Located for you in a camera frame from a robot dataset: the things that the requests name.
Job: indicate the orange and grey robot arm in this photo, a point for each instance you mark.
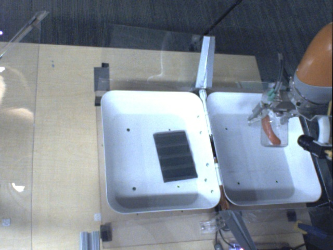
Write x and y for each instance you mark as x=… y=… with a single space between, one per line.
x=316 y=59

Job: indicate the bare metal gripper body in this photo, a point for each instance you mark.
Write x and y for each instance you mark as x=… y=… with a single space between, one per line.
x=284 y=104

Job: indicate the white plastic tray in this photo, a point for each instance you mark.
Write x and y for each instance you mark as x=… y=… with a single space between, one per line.
x=130 y=152
x=249 y=165

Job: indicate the black ribbed rectangular tray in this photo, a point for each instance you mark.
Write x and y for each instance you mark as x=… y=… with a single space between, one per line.
x=174 y=156

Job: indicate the orange sausage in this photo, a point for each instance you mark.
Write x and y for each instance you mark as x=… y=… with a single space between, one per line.
x=269 y=131

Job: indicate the black cylinder on white bracket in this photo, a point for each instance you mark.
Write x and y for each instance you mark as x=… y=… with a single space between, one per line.
x=313 y=143

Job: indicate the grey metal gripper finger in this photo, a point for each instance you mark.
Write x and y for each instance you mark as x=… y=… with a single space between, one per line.
x=256 y=114
x=286 y=117

